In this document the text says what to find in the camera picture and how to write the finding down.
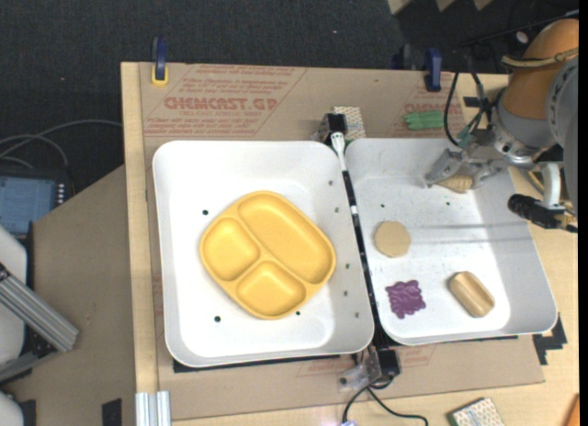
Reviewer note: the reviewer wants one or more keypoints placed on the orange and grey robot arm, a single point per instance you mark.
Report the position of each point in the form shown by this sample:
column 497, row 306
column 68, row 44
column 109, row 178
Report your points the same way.
column 533, row 80

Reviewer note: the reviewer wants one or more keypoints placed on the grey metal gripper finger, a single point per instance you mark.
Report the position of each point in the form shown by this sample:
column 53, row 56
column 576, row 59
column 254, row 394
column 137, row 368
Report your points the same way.
column 442, row 168
column 479, row 177

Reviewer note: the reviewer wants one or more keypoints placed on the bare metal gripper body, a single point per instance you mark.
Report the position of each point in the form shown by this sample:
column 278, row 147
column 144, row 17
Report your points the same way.
column 491, row 157

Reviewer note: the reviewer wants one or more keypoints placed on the white patterned square pad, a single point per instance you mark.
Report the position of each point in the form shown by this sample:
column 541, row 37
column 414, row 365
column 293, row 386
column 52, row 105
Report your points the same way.
column 478, row 414
column 354, row 116

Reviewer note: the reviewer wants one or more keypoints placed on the yellow divided plate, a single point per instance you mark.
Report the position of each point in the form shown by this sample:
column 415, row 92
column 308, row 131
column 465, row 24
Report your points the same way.
column 268, row 254

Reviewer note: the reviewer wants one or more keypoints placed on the purple grapes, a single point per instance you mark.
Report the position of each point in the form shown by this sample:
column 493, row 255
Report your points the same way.
column 405, row 299

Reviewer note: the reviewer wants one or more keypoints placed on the brown cardboard board red print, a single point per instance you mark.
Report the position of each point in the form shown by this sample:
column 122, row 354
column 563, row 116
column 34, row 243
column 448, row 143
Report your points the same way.
column 294, row 93

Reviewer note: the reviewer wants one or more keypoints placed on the tan round biscuit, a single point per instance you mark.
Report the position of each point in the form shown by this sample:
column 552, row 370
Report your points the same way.
column 392, row 238

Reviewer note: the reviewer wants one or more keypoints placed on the thin black and white rod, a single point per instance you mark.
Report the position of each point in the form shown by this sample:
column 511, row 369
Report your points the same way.
column 353, row 204

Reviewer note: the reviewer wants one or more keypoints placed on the tan bread bun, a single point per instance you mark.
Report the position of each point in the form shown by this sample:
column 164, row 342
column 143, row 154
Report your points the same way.
column 471, row 294

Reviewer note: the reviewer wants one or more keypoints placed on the white plastic tray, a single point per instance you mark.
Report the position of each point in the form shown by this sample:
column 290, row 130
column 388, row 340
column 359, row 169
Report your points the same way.
column 184, row 254
column 459, row 240

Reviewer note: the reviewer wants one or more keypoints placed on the black cylinder on white bracket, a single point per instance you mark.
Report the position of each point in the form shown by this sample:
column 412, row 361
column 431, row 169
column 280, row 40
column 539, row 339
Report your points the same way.
column 528, row 206

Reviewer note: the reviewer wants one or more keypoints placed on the tan ridged bread piece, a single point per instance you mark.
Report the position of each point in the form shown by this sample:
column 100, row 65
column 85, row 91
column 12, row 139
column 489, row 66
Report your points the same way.
column 457, row 182

